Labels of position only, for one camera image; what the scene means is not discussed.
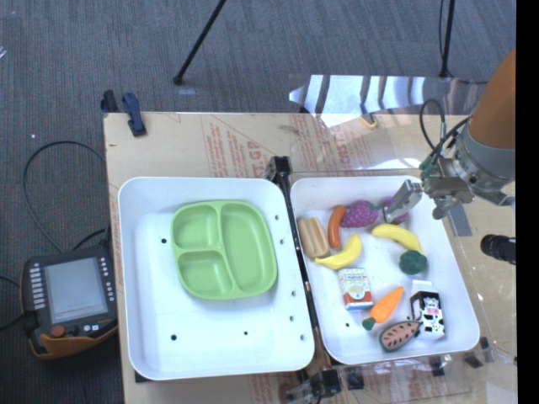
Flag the black cylinder on white bracket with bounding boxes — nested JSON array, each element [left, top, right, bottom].
[[479, 189, 517, 266]]

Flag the white plastic tray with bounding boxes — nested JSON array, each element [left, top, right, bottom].
[[117, 176, 317, 381], [289, 175, 482, 366]]

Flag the green broccoli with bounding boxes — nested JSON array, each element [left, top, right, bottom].
[[398, 249, 429, 276]]

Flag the yellow banana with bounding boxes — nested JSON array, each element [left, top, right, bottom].
[[371, 222, 424, 254], [313, 232, 364, 271]]

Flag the black block with thin wires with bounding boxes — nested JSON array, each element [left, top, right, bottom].
[[309, 367, 343, 398], [264, 155, 293, 183]]

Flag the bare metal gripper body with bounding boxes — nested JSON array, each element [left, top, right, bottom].
[[421, 157, 482, 205]]

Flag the brown cardboard board red print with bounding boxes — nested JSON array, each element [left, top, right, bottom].
[[102, 111, 517, 404]]

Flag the orange carrot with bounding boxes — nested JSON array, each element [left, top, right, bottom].
[[361, 285, 406, 332]]

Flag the orange sausage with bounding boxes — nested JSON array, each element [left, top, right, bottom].
[[327, 205, 348, 250]]

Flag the black tripod stand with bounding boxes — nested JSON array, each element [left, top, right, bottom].
[[173, 0, 277, 87], [437, 0, 462, 79]]

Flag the cow print milk carton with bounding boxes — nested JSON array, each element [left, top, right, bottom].
[[408, 279, 446, 341]]

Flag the tan hot dog bun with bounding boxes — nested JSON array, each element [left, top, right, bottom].
[[296, 216, 331, 259]]

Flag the watermelon slice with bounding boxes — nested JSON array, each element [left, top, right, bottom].
[[377, 320, 423, 354]]

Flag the white and orange carton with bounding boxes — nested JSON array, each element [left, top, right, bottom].
[[336, 267, 375, 312]]

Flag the green divided plate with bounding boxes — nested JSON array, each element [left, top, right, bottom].
[[169, 199, 279, 300]]

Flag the purple grapes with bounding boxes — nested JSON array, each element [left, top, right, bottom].
[[380, 197, 410, 226], [339, 199, 381, 230]]

